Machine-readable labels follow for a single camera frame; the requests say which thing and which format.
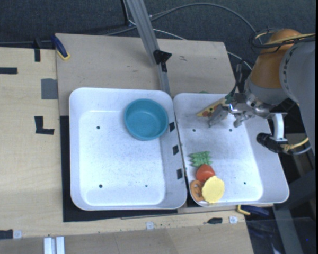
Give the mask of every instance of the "white plastic tray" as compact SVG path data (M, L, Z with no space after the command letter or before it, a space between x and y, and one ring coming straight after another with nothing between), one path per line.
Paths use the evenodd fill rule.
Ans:
M123 111L148 98L167 111L170 126L140 141ZM187 198L173 101L158 90L79 88L69 98L70 194L83 210L174 209Z
M256 141L257 134L270 133L267 120L255 117L233 127L234 116L209 128L207 118L196 114L223 94L182 93L174 100L184 165L189 183L196 176L189 154L209 151L216 176L225 182L224 196L203 207L284 202L289 195L279 157Z

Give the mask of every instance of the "black mat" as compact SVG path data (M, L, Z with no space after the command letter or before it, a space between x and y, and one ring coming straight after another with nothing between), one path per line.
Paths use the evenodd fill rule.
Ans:
M118 210L84 211L76 207L70 197L69 116L60 117L61 174L63 178L63 221L92 221L117 217L174 214L177 210Z

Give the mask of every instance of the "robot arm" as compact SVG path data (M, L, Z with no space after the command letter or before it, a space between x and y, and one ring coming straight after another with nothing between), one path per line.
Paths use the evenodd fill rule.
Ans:
M255 36L270 33L266 30ZM275 152L290 148L284 139L284 121L281 113L270 110L287 98L299 105L304 128L315 154L315 35L303 35L291 29L273 31L270 40L260 46L243 93L234 90L225 97L209 116L209 125L224 119L227 113L236 117L234 126L259 116L272 119L273 135L259 134L257 141Z

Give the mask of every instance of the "black clamp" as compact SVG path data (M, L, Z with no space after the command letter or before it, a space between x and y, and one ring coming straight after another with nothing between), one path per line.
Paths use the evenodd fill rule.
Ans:
M161 51L161 50L155 50L153 52L153 55L154 55L155 62L157 64L159 63L161 64L161 70L163 72L167 72L166 61L168 61L168 59L171 57L172 54Z

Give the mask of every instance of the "blue bowl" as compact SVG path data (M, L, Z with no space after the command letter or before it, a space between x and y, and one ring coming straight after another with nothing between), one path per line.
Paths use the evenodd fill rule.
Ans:
M129 133L139 140L160 137L169 124L166 110L151 99L137 99L131 102L126 107L123 118Z

